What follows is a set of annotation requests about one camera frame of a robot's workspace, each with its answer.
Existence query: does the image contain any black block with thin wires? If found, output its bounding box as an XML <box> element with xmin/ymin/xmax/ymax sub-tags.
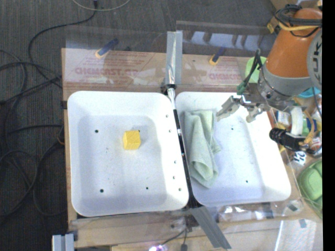
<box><xmin>160</xmin><ymin>84</ymin><xmax>177</xmax><ymax>94</ymax></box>

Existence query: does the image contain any brown cardboard board red print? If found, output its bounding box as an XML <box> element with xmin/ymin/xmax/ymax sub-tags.
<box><xmin>61</xmin><ymin>48</ymin><xmax>305</xmax><ymax>248</ymax></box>

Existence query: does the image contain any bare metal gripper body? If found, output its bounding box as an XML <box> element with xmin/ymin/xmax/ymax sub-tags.
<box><xmin>238</xmin><ymin>83</ymin><xmax>295</xmax><ymax>111</ymax></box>

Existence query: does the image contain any pale green cloth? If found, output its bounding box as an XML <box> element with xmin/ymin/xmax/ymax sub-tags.
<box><xmin>183</xmin><ymin>109</ymin><xmax>222</xmax><ymax>189</ymax></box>

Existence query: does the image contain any yellow cube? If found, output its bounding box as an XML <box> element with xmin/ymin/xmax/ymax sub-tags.
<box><xmin>122</xmin><ymin>130</ymin><xmax>142</xmax><ymax>151</ymax></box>

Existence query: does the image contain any white plastic tray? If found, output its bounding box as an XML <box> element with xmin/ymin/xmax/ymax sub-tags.
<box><xmin>174</xmin><ymin>91</ymin><xmax>292</xmax><ymax>208</ymax></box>
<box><xmin>66</xmin><ymin>90</ymin><xmax>190</xmax><ymax>218</ymax></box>

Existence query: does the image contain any black and white packet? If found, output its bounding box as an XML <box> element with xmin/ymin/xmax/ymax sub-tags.
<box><xmin>293</xmin><ymin>151</ymin><xmax>307</xmax><ymax>166</ymax></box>

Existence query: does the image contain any black cylinder on white bracket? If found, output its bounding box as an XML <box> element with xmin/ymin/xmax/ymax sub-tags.
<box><xmin>269</xmin><ymin>106</ymin><xmax>306</xmax><ymax>152</ymax></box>

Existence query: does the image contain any green divided plate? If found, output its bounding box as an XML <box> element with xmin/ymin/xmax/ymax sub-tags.
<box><xmin>298</xmin><ymin>159</ymin><xmax>323</xmax><ymax>220</ymax></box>

